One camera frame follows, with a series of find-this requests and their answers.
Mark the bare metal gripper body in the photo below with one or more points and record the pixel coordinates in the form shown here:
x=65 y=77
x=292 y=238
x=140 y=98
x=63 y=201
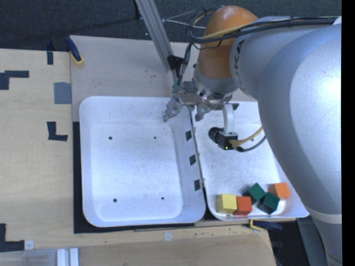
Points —
x=191 y=94

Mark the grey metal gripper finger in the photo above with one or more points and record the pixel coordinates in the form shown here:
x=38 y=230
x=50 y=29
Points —
x=202 y=113
x=172 y=109

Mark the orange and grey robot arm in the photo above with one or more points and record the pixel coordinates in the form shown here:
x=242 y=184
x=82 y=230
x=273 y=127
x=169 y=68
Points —
x=294 y=98

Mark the white plastic tray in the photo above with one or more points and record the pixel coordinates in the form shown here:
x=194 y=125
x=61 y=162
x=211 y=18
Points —
x=133 y=165
x=235 y=170

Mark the pale wood board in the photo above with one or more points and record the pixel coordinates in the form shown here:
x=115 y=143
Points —
x=116 y=71

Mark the yellow cube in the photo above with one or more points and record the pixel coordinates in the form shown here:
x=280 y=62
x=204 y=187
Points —
x=226 y=203

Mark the green cube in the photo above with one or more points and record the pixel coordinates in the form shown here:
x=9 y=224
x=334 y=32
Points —
x=269 y=203
x=255 y=192

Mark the red cube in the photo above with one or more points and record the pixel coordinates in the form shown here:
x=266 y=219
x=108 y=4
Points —
x=244 y=205

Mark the orange cube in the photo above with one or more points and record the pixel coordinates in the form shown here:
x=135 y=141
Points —
x=280 y=190

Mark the black cylinder on white bracket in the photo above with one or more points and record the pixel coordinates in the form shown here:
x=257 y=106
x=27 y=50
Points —
x=223 y=138

